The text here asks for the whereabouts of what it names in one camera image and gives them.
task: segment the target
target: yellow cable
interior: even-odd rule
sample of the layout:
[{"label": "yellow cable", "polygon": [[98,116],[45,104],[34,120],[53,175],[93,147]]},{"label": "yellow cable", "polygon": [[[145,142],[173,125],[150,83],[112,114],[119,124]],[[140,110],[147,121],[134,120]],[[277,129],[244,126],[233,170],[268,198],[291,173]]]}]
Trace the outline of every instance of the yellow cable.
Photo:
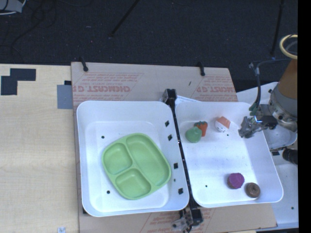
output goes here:
[{"label": "yellow cable", "polygon": [[284,47],[283,47],[283,43],[284,41],[286,41],[287,39],[289,38],[298,38],[298,35],[297,34],[289,34],[285,37],[283,37],[281,40],[280,40],[280,49],[281,49],[281,52],[284,53],[287,57],[290,57],[294,60],[297,60],[298,59],[298,56],[297,55],[294,55],[294,54],[291,54],[289,52],[287,52]]}]

